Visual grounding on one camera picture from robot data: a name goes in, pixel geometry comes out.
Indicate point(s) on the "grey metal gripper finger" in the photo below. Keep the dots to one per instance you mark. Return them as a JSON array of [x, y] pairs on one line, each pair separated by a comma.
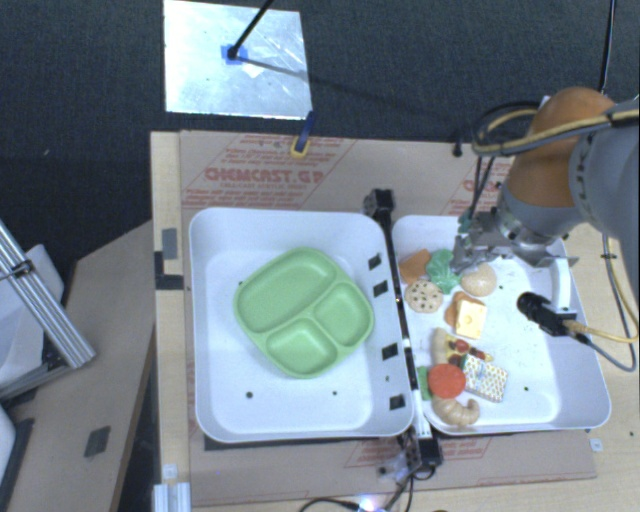
[[459, 252], [474, 261]]

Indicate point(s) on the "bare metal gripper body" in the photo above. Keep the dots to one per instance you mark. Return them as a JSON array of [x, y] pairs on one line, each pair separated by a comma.
[[492, 239]]

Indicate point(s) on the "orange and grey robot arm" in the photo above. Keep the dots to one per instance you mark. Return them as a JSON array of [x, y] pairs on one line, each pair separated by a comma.
[[550, 160]]

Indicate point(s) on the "tan toy bread roll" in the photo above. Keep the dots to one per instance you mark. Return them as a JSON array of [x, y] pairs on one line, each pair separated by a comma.
[[479, 282]]

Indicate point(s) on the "green toy lettuce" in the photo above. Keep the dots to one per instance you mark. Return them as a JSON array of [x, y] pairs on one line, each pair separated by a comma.
[[440, 272]]

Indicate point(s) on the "orange toy carrot slice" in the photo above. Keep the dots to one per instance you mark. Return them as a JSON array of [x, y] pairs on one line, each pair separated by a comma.
[[412, 267]]

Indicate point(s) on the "orange toy bread slice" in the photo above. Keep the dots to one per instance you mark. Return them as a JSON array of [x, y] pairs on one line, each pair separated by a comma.
[[451, 312]]

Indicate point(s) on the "chocolate chip biscuit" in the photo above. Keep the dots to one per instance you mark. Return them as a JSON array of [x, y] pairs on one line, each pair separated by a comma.
[[423, 296]]

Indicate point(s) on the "yellow toy cheese wedge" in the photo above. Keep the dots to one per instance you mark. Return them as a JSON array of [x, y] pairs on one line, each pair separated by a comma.
[[471, 320]]

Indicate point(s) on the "thin black and white rod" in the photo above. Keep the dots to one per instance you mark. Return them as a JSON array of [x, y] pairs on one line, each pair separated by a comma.
[[400, 310]]

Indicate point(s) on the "toy pizza slice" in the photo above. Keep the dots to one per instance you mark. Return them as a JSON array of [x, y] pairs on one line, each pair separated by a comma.
[[450, 345]]

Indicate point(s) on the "shiny patterned packet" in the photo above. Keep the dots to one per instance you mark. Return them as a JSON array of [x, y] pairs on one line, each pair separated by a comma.
[[485, 380]]

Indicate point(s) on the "white plastic tray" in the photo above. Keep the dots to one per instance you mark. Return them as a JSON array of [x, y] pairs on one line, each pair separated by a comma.
[[225, 325], [525, 370]]

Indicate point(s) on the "red toy tomato slice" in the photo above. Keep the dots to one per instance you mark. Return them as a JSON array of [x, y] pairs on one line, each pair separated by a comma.
[[446, 381]]

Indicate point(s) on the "small green toy piece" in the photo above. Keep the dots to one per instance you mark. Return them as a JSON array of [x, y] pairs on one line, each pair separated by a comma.
[[423, 385]]

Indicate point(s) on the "tan toy croissant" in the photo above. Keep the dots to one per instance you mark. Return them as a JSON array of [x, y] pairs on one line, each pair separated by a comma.
[[452, 412]]

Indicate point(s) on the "green divided plate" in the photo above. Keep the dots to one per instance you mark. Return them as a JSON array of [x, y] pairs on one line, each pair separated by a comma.
[[300, 310]]

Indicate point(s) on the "brown cardboard board red print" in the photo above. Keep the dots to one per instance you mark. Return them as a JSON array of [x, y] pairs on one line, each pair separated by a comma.
[[280, 170]]

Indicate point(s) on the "black cylinder on white bracket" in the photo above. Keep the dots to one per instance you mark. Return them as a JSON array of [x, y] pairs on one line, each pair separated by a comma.
[[542, 310]]

